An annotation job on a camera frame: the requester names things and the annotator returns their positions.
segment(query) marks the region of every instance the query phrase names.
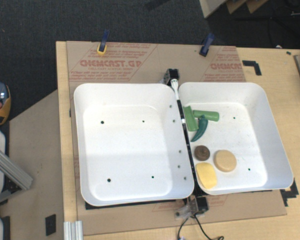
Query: wire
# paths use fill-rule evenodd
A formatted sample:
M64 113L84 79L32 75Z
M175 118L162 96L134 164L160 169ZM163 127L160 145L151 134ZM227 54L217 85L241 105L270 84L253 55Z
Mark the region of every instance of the wire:
M292 29L291 27L289 27L288 25L286 25L284 22L282 22L281 20L284 19L296 19L295 16L300 16L300 12L295 12L295 10L289 6L286 5L282 5L282 6L277 6L275 7L274 5L274 1L271 0L271 9L272 9L272 15L268 18L267 20L267 34L268 34L268 38L269 38L269 42L272 48L276 47L276 44L274 43L274 38L272 35L272 30L271 30L271 23L275 22L277 25L281 26L286 32L290 33L291 35L293 35L298 42L300 42L300 34ZM288 11L288 15L287 14L282 14L279 12L284 12L284 11ZM281 46L284 46L284 42L285 42L285 36L282 36L282 41L281 41Z
M184 220L184 222L181 224L181 226L180 226L180 228L179 228L179 230L178 230L178 235L177 235L178 239L177 239L177 240L180 240L180 239L181 239L181 237L180 237L180 231L181 231L183 225L189 220L189 218L190 218L190 217L186 218L186 219Z
M207 236L206 232L205 232L204 229L202 228L202 226L201 226L201 224L200 224L200 222L199 222L199 220L198 220L198 218L197 218L197 213L194 214L194 218L195 218L196 222L198 222L198 225L199 225L199 227L200 227L202 233L205 235L205 237L208 238L208 240L212 240L209 236ZM220 236L220 237L218 237L217 240L224 240L224 239L225 239L224 236Z
M197 218L197 214L198 214L198 212L195 213L193 216L190 216L190 217L186 218L186 219L183 221L183 223L181 224L181 226L180 226L180 228L179 228L179 230L178 230L177 240L180 240L180 239L181 239L181 238L180 238L180 232L181 232L181 229L182 229L183 225L188 221L189 218L195 219L196 222L198 223L198 225L199 225L199 227L200 227L202 233L205 235L205 237L206 237L208 240L212 240L212 239L206 234L206 232L204 231L204 229L202 228L202 226L201 226L201 224L200 224L200 222L199 222L199 220L198 220L198 218ZM224 239L225 239L224 236L220 236L217 240L224 240Z

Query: black carpet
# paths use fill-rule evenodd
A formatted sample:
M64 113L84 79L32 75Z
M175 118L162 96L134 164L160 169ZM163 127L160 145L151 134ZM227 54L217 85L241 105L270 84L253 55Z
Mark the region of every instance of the black carpet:
M200 44L300 49L300 0L270 0L255 13L222 5L204 19L199 0L0 0L0 82L11 92L9 119L57 89L56 41ZM237 18L259 17L257 20Z

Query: wooden table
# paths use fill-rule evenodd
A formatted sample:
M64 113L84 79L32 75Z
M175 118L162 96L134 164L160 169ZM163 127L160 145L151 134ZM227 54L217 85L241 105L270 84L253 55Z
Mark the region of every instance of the wooden table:
M260 85L266 92L276 125L295 177L299 195L289 199L287 215L239 221L204 224L209 236L225 236L226 240L281 239L300 240L300 76L293 58L300 50L238 48L241 60L256 61L262 76L253 67L243 67L247 82ZM64 221L78 220L72 146L72 127L69 117L70 99L67 64L67 44L56 42L57 79L60 115L61 160L63 181ZM157 228L112 234L85 236L85 240L145 239L175 240L177 227ZM187 240L204 239L197 225L182 228Z

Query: yellow sponge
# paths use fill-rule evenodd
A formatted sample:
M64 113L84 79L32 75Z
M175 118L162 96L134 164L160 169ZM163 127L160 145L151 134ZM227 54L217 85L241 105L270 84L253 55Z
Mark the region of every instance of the yellow sponge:
M207 162L198 163L195 166L196 174L201 184L208 190L217 185L217 175L215 168Z

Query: blue clamp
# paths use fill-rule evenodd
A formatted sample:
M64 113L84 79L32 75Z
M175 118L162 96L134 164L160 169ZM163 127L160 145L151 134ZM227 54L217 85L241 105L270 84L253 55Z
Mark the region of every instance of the blue clamp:
M206 39L204 40L203 46L201 47L201 50L199 52L200 55L202 55L204 57L207 56L208 51L209 51L209 46L211 45L211 43L213 42L214 39L215 39L215 35L212 33L209 33L208 36L206 37Z
M103 36L102 36L101 43L98 45L98 47L97 47L97 49L96 49L96 52L97 52L99 55L104 55L104 54L106 53L106 50L107 50L106 42L107 42L107 40L108 40L109 33L110 33L110 31L109 31L108 29L105 29L105 30L104 30L104 33L103 33Z

